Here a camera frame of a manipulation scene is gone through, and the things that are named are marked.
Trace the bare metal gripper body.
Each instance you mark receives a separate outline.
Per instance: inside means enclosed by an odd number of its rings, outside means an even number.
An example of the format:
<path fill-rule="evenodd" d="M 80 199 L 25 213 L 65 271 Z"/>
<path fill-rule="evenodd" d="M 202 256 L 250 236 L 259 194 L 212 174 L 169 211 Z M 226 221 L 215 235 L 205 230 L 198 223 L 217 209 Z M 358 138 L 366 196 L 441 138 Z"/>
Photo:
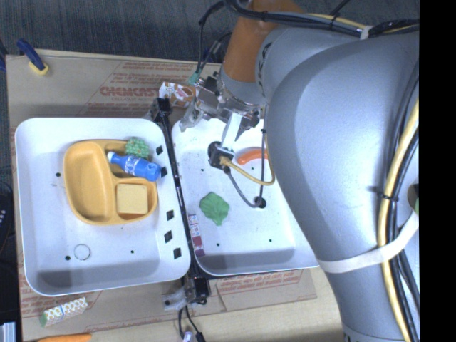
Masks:
<path fill-rule="evenodd" d="M 212 117 L 228 118 L 236 113 L 258 118 L 265 102 L 256 83 L 237 81 L 226 75 L 199 80 L 196 108 Z"/>

